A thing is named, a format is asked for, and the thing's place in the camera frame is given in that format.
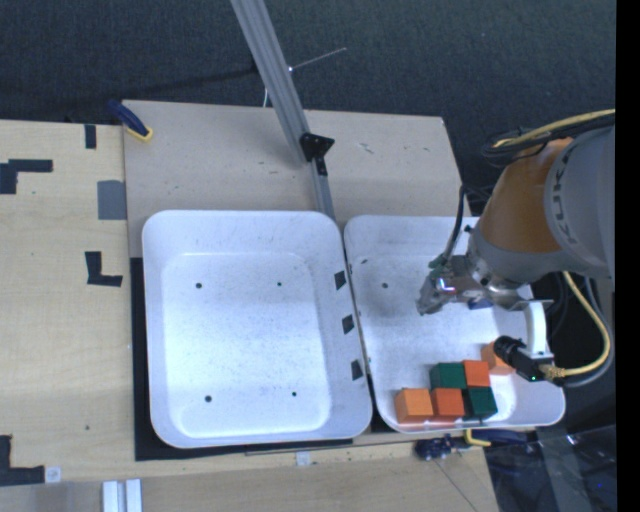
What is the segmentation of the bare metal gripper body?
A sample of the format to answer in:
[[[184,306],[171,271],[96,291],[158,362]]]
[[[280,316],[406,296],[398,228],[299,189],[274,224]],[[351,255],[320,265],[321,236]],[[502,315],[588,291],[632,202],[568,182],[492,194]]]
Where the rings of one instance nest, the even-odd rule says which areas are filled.
[[[492,272],[483,259],[468,255],[438,256],[429,264],[428,277],[434,279],[436,289],[455,288],[458,299],[469,309],[499,306],[521,309],[526,299],[521,295],[522,284]]]

